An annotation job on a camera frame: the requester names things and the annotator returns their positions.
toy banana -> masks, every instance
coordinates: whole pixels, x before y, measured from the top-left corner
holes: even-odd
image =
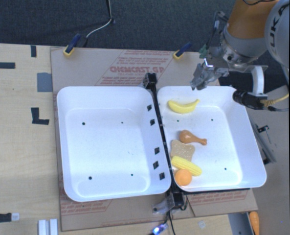
[[[194,102],[188,103],[188,104],[180,104],[173,100],[168,101],[168,105],[170,109],[176,113],[189,113],[192,112],[196,105],[199,103],[199,99],[195,100]]]

blue light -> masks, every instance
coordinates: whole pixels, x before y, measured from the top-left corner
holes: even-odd
[[[159,232],[159,227],[154,228],[154,233],[158,233]]]

plastic food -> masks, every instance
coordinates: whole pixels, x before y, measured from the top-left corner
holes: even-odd
[[[259,216],[256,211],[251,211],[249,213],[249,220],[252,226],[252,229],[255,233],[255,235],[259,235],[260,233],[260,224],[259,224]]]
[[[175,173],[175,181],[179,186],[186,186],[192,182],[193,175],[189,170],[180,169]]]
[[[182,143],[197,142],[197,143],[201,143],[202,145],[207,144],[207,139],[200,139],[200,138],[196,137],[194,134],[192,134],[190,131],[187,131],[187,130],[183,130],[180,132],[179,140]]]
[[[174,156],[171,159],[171,164],[177,169],[189,170],[193,176],[200,176],[202,173],[202,169],[199,166],[179,156]]]
[[[170,109],[176,113],[189,113],[192,112],[196,105],[199,103],[199,99],[196,99],[194,102],[188,103],[188,104],[180,104],[178,102],[175,102],[173,100],[168,101],[168,105]]]
[[[194,152],[195,147],[191,144],[185,144],[178,140],[172,140],[171,142],[171,157],[179,156],[187,159],[188,161],[191,161]]]

toy bread slice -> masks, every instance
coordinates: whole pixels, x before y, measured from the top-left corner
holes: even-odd
[[[192,144],[185,144],[178,140],[172,140],[171,142],[171,157],[179,156],[188,161],[192,160],[195,147]]]

orange object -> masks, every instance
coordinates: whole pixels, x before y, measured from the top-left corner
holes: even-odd
[[[252,226],[252,229],[255,235],[259,235],[260,233],[260,224],[259,224],[259,216],[256,211],[252,211],[249,213],[249,220]]]
[[[193,175],[189,170],[179,169],[175,173],[175,181],[179,186],[186,186],[192,182]]]
[[[194,134],[192,134],[190,131],[187,131],[187,130],[183,130],[180,132],[179,140],[182,143],[197,142],[197,143],[201,143],[202,145],[207,144],[207,139],[200,139],[200,138],[196,137]]]
[[[242,0],[236,0],[227,22],[227,31],[233,37],[241,39],[263,38],[268,15],[277,2],[278,0],[248,5]]]

